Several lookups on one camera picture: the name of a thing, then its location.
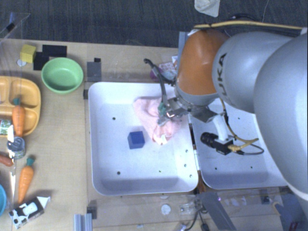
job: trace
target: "gray carpet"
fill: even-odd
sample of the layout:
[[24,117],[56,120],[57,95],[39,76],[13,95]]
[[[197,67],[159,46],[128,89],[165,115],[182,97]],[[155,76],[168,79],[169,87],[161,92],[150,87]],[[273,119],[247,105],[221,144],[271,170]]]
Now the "gray carpet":
[[[0,0],[8,12],[31,13],[24,38],[177,47],[180,31],[237,13],[257,20],[268,0],[221,0],[217,18],[199,13],[194,0]],[[308,0],[269,0],[264,22],[307,26]]]

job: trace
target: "yellow plate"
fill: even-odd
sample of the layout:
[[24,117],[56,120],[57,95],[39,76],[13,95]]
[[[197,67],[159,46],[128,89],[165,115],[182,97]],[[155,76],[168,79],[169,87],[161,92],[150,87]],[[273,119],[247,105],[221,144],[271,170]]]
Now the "yellow plate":
[[26,110],[24,136],[37,127],[41,97],[38,86],[31,80],[19,77],[0,76],[0,119],[12,120],[13,99],[20,98]]

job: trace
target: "blue cube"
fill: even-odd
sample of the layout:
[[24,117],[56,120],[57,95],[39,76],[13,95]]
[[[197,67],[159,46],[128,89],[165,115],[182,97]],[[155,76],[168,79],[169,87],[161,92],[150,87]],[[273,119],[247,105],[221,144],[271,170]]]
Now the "blue cube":
[[130,132],[127,140],[130,149],[142,148],[145,144],[142,131]]

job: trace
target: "orange carrot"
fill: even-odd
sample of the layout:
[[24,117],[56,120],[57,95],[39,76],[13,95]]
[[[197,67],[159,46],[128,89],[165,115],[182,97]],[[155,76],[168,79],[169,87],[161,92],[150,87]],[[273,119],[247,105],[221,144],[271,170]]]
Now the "orange carrot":
[[27,165],[23,167],[23,169],[20,172],[19,187],[18,187],[18,203],[19,204],[23,202],[26,192],[28,191],[28,188],[32,181],[32,178],[34,175],[34,170],[32,168],[33,163],[34,163],[34,159],[28,158]]
[[15,107],[12,111],[12,122],[14,126],[14,131],[16,136],[22,137],[24,132],[26,111],[24,107],[20,106],[19,98],[15,98],[13,102],[15,104]]

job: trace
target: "black cable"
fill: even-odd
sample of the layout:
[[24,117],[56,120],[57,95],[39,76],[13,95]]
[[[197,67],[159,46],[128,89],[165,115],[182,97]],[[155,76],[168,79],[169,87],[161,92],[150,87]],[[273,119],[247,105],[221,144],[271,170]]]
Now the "black cable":
[[167,97],[167,93],[166,93],[163,77],[160,74],[158,67],[156,65],[154,65],[151,60],[145,58],[143,61],[144,61],[145,64],[150,65],[150,67],[154,70],[154,73],[159,80],[160,89],[161,89],[161,92],[162,92],[162,103],[164,103],[164,97]]
[[186,228],[184,231],[189,231],[189,230],[191,230],[193,228],[193,226],[194,226],[194,224],[195,224],[195,222],[197,220],[198,213],[199,213],[199,210],[196,211],[191,226],[189,228]]
[[256,19],[254,16],[247,14],[247,13],[237,13],[234,16],[232,16],[230,18],[230,20],[236,20],[236,19],[241,19],[241,18],[247,18],[247,19],[250,19],[252,21],[260,21],[260,20]]
[[155,64],[153,64],[151,60],[145,58],[143,61],[144,61],[144,63],[149,64],[152,69],[155,68],[158,72],[157,74],[162,78],[162,80],[164,82],[166,82],[167,84],[169,84],[171,86],[174,85],[175,80],[167,79],[163,74],[160,73],[159,68]]
[[202,218],[202,216],[201,216],[201,211],[198,211],[198,212],[199,212],[199,217],[200,217],[200,219],[201,219],[201,222],[202,222],[202,224],[204,224],[203,218]]
[[242,150],[240,150],[240,151],[237,151],[237,152],[235,152],[235,153],[237,153],[238,155],[243,155],[243,156],[249,156],[249,155],[250,155],[250,156],[253,156],[253,155],[260,155],[260,154],[264,153],[264,149],[262,149],[260,146],[257,146],[257,145],[255,145],[255,144],[250,144],[250,145],[252,145],[252,146],[258,148],[258,149],[260,150],[260,152],[252,152],[252,153],[249,153],[249,152],[243,152]]
[[300,35],[302,27],[298,26],[285,26],[279,24],[261,23],[258,21],[242,21],[238,20],[238,23],[232,23],[233,20],[228,20],[214,24],[195,25],[195,29],[207,30],[207,29],[220,29],[229,30],[236,28],[247,29],[248,31],[266,31],[276,34],[281,34],[289,37],[297,37]]

